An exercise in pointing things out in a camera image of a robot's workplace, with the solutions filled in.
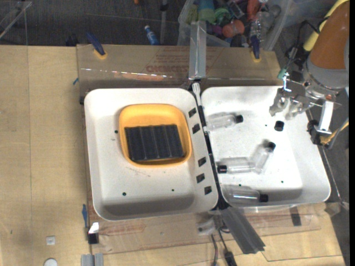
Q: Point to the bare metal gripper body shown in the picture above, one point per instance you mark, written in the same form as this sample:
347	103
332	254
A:
319	93

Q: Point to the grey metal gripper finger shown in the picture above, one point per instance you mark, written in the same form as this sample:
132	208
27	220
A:
278	104
294	109

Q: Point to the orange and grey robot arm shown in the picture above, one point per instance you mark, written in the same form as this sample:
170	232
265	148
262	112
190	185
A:
330	46

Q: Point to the clear plastic bottle black cap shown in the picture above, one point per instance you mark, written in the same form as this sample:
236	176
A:
238	166
222	120
241	194
263	155

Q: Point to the white plastic tray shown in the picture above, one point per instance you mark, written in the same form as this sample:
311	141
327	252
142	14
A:
288	162
149	187

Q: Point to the clear plastic storage bin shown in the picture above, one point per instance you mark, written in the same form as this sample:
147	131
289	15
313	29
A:
230	12

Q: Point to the brown cardboard board red print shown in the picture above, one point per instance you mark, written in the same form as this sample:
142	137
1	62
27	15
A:
166	60

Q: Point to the yellow plastic tub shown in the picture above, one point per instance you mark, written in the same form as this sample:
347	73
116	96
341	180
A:
152	115

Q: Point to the black ribbed insert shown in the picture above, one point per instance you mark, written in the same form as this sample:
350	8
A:
154	143

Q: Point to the blue bottle white cap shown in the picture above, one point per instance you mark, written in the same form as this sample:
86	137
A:
152	35

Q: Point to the black and white small box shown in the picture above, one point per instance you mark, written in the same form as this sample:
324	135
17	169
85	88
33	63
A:
93	235

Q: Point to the black cylinder on white bracket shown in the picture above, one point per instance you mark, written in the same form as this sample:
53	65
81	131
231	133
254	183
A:
326	118

